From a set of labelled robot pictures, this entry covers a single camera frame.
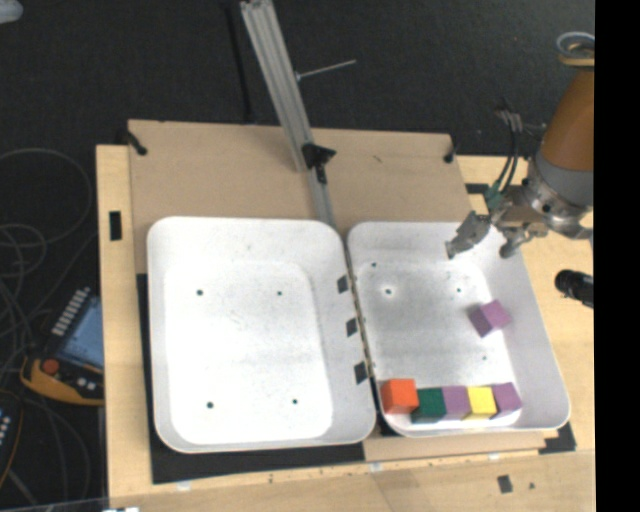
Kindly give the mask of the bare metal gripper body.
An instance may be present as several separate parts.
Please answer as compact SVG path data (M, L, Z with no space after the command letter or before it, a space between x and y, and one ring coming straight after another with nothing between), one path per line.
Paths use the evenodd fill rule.
M524 178L510 185L490 209L492 224L507 239L533 239L555 232L567 239L589 239L593 229L582 224L591 212L551 189L541 178Z

